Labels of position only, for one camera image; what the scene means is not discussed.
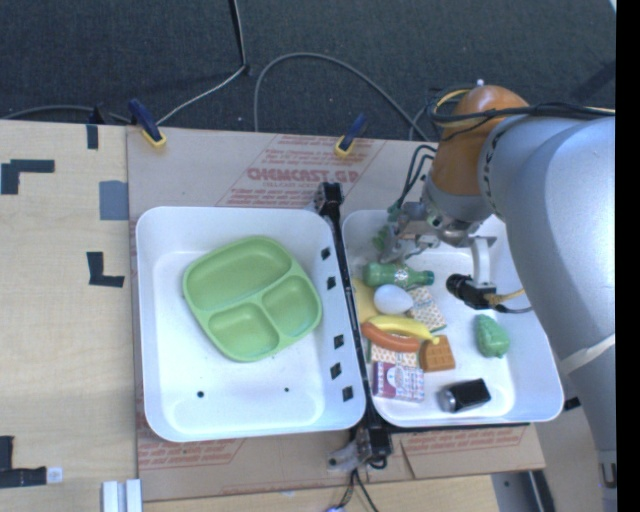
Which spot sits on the orange sausage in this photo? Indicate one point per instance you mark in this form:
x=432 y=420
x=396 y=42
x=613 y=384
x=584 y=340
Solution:
x=390 y=340

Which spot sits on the green toy bottle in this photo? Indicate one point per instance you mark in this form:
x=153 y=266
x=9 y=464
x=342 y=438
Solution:
x=385 y=274

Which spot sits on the orange waffle biscuit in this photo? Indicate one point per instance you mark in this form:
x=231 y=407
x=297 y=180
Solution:
x=437 y=356

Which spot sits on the black can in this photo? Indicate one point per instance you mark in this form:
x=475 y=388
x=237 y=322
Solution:
x=470 y=394

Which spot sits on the red and white carton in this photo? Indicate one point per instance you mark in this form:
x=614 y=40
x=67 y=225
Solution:
x=397 y=382

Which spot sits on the black cylinder on white bracket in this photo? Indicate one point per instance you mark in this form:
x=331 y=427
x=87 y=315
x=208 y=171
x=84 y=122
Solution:
x=469 y=290

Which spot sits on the brown cardboard board red print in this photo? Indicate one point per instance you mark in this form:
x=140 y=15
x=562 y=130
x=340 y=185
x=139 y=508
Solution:
x=210 y=170

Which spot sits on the white plastic tray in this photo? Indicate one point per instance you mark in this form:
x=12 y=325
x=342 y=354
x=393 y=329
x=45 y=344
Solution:
x=240 y=395
x=525 y=380

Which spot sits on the orange checked packet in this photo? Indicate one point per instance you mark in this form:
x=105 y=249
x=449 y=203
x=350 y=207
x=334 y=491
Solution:
x=387 y=356

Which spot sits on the yellow rounded toy food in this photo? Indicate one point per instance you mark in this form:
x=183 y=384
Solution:
x=364 y=302

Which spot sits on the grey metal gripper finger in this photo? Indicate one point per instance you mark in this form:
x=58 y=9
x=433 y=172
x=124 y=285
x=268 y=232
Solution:
x=414 y=248
x=390 y=252

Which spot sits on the green divided plate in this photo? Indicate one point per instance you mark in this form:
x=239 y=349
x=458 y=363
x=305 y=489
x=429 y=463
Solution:
x=240 y=280

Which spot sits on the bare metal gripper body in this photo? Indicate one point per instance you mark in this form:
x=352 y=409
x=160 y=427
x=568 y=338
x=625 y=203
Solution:
x=434 y=226

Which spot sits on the white toy egg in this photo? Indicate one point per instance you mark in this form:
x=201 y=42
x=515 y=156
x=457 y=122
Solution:
x=392 y=299

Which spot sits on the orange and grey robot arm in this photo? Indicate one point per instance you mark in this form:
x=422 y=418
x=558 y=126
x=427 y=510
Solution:
x=555 y=210

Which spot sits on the yellow banana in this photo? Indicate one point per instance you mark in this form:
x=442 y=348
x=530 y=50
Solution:
x=405 y=326

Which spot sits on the patterned pale packet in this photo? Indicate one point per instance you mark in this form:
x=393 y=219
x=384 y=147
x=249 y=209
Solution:
x=429 y=312

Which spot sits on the thin black rod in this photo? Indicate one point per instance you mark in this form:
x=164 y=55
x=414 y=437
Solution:
x=356 y=340

